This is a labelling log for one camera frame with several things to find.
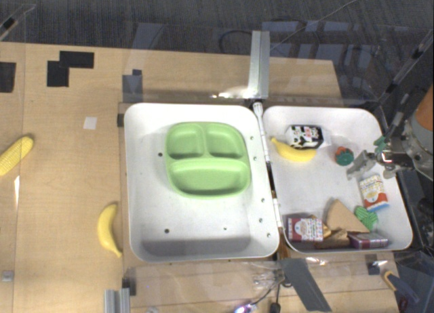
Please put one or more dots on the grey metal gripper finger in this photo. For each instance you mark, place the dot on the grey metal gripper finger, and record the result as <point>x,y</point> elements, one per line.
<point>359,166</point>
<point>391,171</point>

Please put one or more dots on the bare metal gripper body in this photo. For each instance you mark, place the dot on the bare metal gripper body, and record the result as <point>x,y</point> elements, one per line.
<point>403,157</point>

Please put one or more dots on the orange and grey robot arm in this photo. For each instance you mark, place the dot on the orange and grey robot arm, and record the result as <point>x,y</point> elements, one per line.
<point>424,118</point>

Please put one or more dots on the red and green toy tomato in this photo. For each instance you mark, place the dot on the red and green toy tomato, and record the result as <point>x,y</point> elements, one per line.
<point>344,156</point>

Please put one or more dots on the red and white carton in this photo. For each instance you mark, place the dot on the red and white carton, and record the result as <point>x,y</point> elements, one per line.
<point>373,192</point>

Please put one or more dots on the green toy leaf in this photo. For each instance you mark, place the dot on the green toy leaf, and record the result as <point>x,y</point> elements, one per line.
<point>367,217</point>

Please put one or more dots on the white plastic tray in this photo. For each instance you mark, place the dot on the white plastic tray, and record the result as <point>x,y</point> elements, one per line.
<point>203,230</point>
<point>312,189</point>

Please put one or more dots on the brown triangular bread slice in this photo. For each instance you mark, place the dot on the brown triangular bread slice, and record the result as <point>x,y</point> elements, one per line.
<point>342,218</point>

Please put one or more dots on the black and white milk carton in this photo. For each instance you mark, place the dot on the black and white milk carton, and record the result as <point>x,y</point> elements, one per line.
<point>306,136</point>

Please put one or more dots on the yellow banana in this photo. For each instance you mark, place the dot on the yellow banana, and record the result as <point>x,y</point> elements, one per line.
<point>295,154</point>
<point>105,228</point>

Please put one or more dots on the maroon box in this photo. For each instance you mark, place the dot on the maroon box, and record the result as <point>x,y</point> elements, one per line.
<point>368,240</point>

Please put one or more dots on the dark brown bread slice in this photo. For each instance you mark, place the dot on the dark brown bread slice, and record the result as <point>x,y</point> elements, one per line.
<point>334,240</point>

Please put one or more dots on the red carton with round print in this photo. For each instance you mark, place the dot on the red carton with round print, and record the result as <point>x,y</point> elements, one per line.
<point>304,229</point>

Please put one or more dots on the green divided plate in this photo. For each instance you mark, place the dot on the green divided plate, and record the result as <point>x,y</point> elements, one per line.
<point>207,169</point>

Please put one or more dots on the pale wood board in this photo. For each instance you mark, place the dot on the pale wood board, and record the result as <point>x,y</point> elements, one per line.
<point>68,169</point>

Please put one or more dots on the yellow corn cob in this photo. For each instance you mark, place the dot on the yellow corn cob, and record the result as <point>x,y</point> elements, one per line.
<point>15,154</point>

